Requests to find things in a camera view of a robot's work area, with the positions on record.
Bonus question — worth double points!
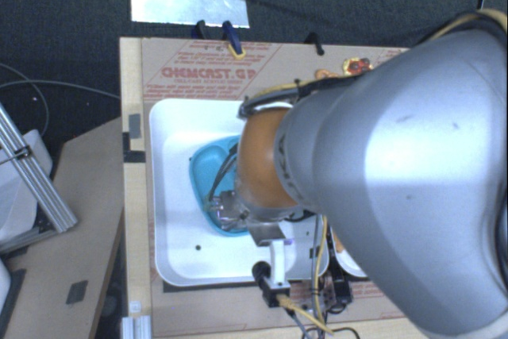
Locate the blue divided plate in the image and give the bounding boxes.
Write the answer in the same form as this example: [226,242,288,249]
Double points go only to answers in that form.
[188,134,256,238]

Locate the black cylinder on white bracket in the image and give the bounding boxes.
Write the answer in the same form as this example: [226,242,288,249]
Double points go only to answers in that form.
[252,239,297,309]

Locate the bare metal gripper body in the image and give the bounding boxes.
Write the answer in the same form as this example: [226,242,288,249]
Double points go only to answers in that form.
[209,190,292,248]

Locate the toy pizza slice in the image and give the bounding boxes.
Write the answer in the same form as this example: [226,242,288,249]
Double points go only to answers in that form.
[342,56,375,75]

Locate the black block with thin wires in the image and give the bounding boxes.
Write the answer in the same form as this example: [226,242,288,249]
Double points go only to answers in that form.
[321,264,355,315]

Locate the brown cardboard board red print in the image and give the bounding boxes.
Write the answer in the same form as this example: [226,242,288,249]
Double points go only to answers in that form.
[120,37,414,339]

